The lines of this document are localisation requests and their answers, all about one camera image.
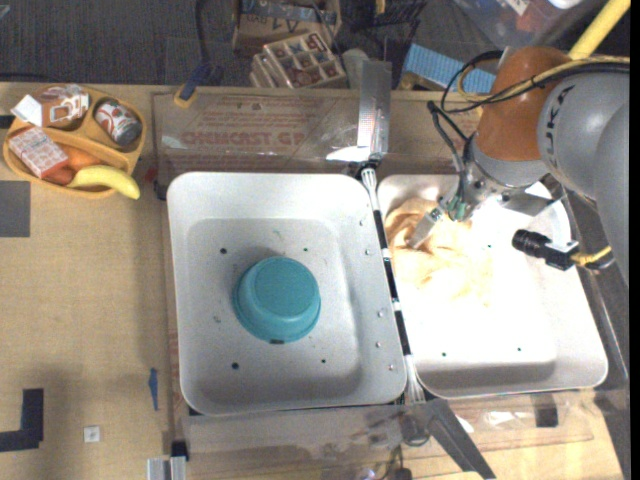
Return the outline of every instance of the metal bracket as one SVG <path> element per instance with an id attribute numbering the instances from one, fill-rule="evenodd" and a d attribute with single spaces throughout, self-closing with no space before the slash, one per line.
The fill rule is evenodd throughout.
<path id="1" fill-rule="evenodd" d="M 330 153 L 327 160 L 379 162 L 389 150 L 390 117 L 391 63 L 366 60 L 362 63 L 356 145 Z"/>
<path id="2" fill-rule="evenodd" d="M 187 458 L 155 457 L 147 460 L 147 480 L 186 480 Z"/>
<path id="3" fill-rule="evenodd" d="M 495 480 L 480 450 L 464 430 L 446 400 L 436 398 L 426 404 L 414 406 L 411 414 L 419 420 L 462 471 L 475 471 L 484 480 Z"/>

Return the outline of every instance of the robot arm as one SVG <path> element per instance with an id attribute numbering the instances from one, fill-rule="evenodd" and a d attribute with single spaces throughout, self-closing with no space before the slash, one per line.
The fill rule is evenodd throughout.
<path id="1" fill-rule="evenodd" d="M 551 173 L 566 188 L 596 202 L 628 284 L 628 64 L 611 68 L 570 62 L 553 48 L 526 47 L 502 63 L 493 95 L 563 64 L 571 69 L 515 97 L 483 105 L 478 131 L 465 148 L 460 187 L 440 214 L 447 211 L 454 220 L 465 220 L 490 197 L 509 206 L 510 199 L 523 196 Z M 529 210 L 535 213 L 536 208 L 542 206 L 532 201 Z M 429 218 L 423 219 L 427 231 L 419 224 L 413 242 L 426 238 L 434 220 L 431 216 L 426 222 Z"/>

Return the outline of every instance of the white sink basin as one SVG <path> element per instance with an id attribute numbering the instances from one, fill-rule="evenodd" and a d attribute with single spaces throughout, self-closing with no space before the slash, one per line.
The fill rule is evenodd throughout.
<path id="1" fill-rule="evenodd" d="M 188 173 L 167 194 L 180 382 L 209 414 L 388 403 L 405 369 L 373 214 L 342 175 Z M 287 256 L 316 278 L 320 318 L 270 344 L 246 331 L 232 289 L 251 265 Z"/>

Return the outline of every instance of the yellow pole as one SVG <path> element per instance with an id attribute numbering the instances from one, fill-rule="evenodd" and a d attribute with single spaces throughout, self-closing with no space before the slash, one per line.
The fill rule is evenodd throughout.
<path id="1" fill-rule="evenodd" d="M 571 48 L 569 57 L 573 60 L 589 57 L 600 45 L 611 29 L 631 7 L 631 0 L 609 0 L 591 25 L 584 31 L 578 42 Z"/>

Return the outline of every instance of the banana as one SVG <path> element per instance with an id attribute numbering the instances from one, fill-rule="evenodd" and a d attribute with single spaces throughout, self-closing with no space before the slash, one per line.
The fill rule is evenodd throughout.
<path id="1" fill-rule="evenodd" d="M 131 199 L 140 197 L 140 187 L 138 187 L 136 180 L 126 172 L 110 165 L 91 165 L 80 169 L 67 187 L 78 188 L 95 185 L 113 188 Z"/>

